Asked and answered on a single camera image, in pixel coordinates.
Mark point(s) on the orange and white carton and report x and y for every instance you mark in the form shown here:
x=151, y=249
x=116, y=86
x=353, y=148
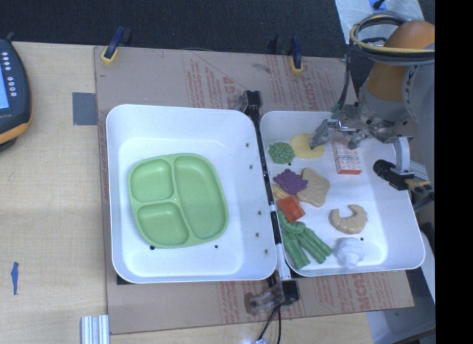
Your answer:
x=347, y=161

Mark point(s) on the orange cube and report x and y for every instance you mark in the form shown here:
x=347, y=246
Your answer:
x=292, y=209

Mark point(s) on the black cylinder on white bracket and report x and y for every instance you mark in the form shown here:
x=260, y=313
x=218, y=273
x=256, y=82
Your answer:
x=391, y=176

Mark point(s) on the green broccoli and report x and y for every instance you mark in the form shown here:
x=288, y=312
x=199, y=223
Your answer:
x=281, y=152

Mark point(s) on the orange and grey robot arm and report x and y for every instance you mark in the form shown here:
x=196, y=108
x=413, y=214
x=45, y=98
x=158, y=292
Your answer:
x=386, y=76

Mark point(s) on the green beans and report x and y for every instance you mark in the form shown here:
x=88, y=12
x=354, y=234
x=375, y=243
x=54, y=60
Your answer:
x=303, y=242

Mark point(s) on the thin black and white rod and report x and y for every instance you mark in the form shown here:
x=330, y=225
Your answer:
x=267, y=183

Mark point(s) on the purple grapes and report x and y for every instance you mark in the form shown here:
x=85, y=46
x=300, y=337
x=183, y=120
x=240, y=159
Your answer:
x=290, y=180

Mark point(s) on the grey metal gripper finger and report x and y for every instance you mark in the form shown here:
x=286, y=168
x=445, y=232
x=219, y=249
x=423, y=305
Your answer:
x=354, y=141
x=320, y=133

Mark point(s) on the yellow toy fries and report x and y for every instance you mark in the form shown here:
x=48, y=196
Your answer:
x=279, y=191

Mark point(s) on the brown cardboard board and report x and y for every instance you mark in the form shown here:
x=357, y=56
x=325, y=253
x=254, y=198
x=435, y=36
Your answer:
x=155, y=76

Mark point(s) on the white toy garlic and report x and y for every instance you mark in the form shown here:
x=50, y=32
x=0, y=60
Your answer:
x=348, y=252

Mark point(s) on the yellow round biscuit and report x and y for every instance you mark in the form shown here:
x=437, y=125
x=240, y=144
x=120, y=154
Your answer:
x=301, y=148

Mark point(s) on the tan bread slice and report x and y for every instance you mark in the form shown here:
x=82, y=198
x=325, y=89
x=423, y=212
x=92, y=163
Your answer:
x=314, y=187

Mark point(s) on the white plastic tray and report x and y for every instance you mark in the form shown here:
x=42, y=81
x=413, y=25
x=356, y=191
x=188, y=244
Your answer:
x=384, y=216
x=184, y=128

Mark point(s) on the green divided plate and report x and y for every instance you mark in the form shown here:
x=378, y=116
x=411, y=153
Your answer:
x=199, y=194

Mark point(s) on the tan croissant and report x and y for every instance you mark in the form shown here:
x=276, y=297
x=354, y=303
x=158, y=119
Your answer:
x=349, y=222

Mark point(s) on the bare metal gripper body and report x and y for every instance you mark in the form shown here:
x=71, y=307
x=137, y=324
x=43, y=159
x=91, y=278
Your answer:
x=366, y=124

